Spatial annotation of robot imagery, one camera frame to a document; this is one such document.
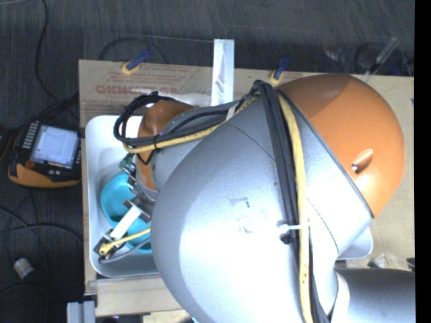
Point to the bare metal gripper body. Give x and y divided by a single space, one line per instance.
140 208

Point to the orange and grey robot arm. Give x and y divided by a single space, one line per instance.
235 187

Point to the white plastic tray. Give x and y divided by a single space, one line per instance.
95 167

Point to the small grey can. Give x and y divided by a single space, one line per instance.
23 268

